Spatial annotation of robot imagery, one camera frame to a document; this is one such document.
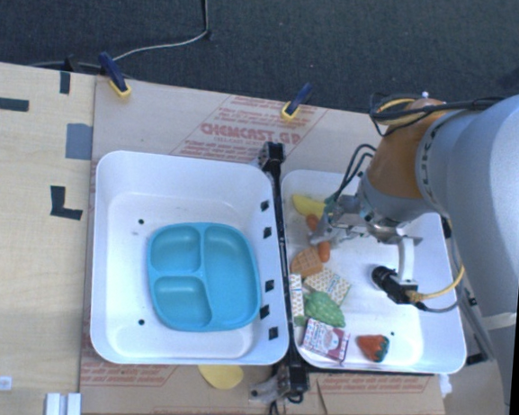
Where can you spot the orange waffle biscuit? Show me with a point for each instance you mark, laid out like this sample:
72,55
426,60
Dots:
305,262

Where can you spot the white carton with orange pattern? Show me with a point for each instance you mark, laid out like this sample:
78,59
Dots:
330,284

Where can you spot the yellow flat disc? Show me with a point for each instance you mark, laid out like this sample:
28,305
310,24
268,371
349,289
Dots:
221,376

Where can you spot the yellow banana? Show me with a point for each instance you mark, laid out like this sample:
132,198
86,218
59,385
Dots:
306,204

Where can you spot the red and white carton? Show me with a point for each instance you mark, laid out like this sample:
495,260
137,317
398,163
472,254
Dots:
325,340

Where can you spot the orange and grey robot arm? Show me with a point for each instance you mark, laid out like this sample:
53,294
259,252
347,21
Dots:
478,185

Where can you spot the thin black and white rod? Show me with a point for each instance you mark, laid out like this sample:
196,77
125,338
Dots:
284,258

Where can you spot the white plastic tray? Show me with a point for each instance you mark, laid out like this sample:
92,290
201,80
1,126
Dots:
415,333
120,253

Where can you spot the red strawberry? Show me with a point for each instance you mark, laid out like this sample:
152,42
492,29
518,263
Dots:
371,346

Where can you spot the brown cardboard board red print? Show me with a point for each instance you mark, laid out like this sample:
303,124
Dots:
167,122

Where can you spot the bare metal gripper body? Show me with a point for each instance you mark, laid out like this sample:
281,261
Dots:
353,217

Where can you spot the black cylinder on white bracket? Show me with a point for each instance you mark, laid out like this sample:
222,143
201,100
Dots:
390,280

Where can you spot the blue divided plate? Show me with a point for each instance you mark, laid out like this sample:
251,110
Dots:
222,266

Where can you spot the orange carrot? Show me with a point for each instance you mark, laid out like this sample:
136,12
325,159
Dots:
324,252

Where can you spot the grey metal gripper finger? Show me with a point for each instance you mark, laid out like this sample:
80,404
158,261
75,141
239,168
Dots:
336,237
319,232

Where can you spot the narrow white patterned carton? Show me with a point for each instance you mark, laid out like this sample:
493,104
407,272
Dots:
297,296

